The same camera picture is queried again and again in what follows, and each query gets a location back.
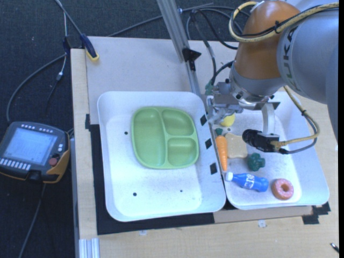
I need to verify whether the pink doughnut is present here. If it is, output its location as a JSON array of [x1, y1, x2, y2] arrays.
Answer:
[[271, 178, 295, 201]]

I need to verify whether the yellow round toy fruit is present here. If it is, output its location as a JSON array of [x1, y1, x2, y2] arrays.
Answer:
[[220, 113, 236, 127]]

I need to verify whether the black cylinder on white bracket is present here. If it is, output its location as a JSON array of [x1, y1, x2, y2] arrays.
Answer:
[[241, 101, 281, 153]]

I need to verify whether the green broccoli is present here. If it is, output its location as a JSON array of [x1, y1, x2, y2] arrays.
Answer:
[[247, 152, 266, 171]]

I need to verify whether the blue bottle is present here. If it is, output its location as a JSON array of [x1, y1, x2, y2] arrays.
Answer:
[[225, 171, 269, 193]]

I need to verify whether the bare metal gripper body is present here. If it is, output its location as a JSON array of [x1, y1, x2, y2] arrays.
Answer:
[[211, 81, 271, 115]]

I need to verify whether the orange carrot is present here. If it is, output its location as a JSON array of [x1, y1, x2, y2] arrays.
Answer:
[[214, 127, 229, 172]]

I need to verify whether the green divided plate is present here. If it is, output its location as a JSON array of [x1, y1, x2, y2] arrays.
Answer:
[[131, 106, 200, 170]]

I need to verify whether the white plastic tray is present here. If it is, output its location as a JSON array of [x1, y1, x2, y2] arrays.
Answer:
[[97, 90, 227, 223], [206, 90, 331, 211]]

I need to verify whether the tan bread slice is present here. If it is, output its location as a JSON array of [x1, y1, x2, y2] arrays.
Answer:
[[225, 133, 248, 160]]

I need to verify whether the pale flat board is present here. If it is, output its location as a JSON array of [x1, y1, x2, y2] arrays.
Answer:
[[85, 35, 334, 224]]

